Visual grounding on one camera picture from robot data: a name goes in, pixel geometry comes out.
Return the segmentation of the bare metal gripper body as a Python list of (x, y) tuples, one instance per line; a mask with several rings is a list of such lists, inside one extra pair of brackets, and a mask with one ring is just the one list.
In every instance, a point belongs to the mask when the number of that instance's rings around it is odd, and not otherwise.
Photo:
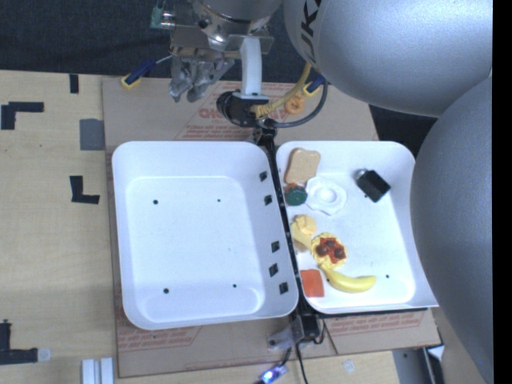
[(213, 51), (227, 58), (240, 59), (242, 44), (253, 39), (259, 42), (261, 53), (268, 54), (274, 43), (268, 30), (271, 19), (270, 15), (240, 19), (208, 10), (178, 14), (170, 29), (170, 47), (179, 55)]

